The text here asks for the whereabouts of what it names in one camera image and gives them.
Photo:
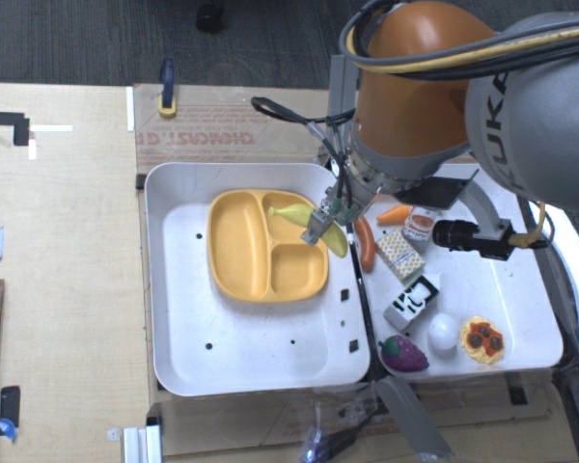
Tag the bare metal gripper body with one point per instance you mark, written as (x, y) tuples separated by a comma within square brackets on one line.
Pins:
[(362, 186)]

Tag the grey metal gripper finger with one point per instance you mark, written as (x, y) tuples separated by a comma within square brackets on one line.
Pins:
[(311, 238), (320, 220)]

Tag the yellow banana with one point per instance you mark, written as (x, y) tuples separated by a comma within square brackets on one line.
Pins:
[(292, 213)]

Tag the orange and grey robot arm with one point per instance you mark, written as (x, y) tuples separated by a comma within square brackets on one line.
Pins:
[(415, 89)]

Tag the orange carrot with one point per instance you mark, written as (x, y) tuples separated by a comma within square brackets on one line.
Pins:
[(394, 214)]

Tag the red sausage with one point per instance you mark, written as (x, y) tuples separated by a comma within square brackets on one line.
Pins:
[(366, 249)]

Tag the white can with orange label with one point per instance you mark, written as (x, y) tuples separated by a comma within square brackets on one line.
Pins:
[(419, 225)]

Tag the yellow divided plate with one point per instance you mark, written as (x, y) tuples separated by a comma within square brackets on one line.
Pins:
[(241, 249)]

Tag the yellow patterned carton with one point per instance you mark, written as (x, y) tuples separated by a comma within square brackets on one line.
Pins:
[(400, 254)]

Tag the thin black and white rod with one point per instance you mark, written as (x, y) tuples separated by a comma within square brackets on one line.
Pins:
[(365, 302)]

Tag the black and white carton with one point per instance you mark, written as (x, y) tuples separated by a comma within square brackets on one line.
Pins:
[(411, 303)]

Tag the white plastic tray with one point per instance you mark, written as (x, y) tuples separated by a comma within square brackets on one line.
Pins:
[(511, 307), (251, 345)]

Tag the brown cardboard board, red print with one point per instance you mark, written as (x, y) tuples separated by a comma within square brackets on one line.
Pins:
[(222, 138)]

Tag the purple grapes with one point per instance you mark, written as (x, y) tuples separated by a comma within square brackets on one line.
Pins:
[(405, 356)]

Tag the white egg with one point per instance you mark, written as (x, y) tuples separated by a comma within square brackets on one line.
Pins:
[(443, 332)]

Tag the yellow spaghetti with meatballs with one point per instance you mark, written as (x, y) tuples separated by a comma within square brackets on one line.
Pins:
[(482, 340)]

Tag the black cylinder on white bracket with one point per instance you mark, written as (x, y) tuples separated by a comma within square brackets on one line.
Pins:
[(456, 234)]

